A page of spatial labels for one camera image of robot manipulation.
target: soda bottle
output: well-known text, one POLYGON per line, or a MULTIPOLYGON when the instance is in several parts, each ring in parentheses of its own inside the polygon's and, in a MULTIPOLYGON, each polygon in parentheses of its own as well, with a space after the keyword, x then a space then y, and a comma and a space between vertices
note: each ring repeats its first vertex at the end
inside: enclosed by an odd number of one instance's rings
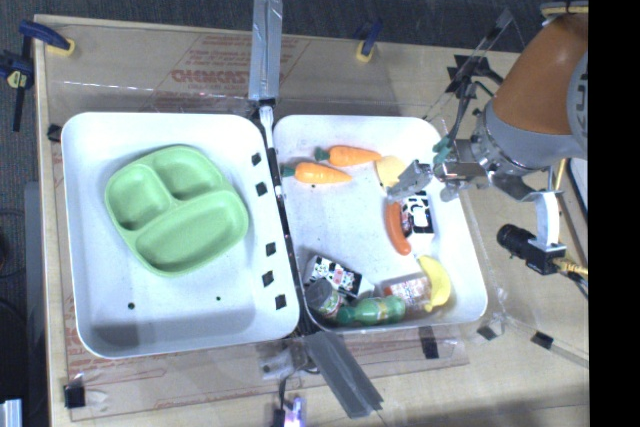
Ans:
POLYGON ((359 322, 363 326, 392 324, 404 318, 406 305, 395 295, 387 297, 367 297, 355 306, 342 305, 338 310, 336 322, 348 326, 359 322))

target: white object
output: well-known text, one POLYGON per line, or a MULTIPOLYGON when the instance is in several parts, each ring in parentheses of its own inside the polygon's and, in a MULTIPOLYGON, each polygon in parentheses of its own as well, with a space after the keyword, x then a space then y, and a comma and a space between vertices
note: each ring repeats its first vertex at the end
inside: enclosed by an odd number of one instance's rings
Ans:
POLYGON ((77 328, 90 351, 105 358, 180 352, 275 340, 295 329, 299 303, 253 123, 227 114, 83 113, 65 124, 62 154, 77 328), (204 267, 161 277, 120 237, 104 193, 116 170, 173 144, 215 163, 244 201, 249 230, 204 267))
MULTIPOLYGON (((280 164, 292 165, 313 160, 316 147, 328 149, 346 144, 395 156, 407 165, 415 159, 432 164, 432 148, 440 140, 426 121, 409 117, 293 115, 280 120, 274 129, 274 145, 280 164)), ((375 165, 341 168, 350 182, 316 185, 283 178, 282 191, 294 251, 304 269, 314 254, 339 261, 362 272, 379 286, 396 278, 415 276, 421 269, 414 256, 397 253, 386 233, 386 195, 380 186, 375 165)), ((487 307, 487 292, 471 233, 459 199, 444 202, 444 185, 432 180, 429 196, 436 236, 420 244, 412 240, 415 256, 437 258, 449 273, 452 297, 443 307, 420 319, 399 324, 370 327, 367 331, 416 326, 457 324, 479 319, 487 307)), ((339 332, 360 328, 337 328, 339 332)))

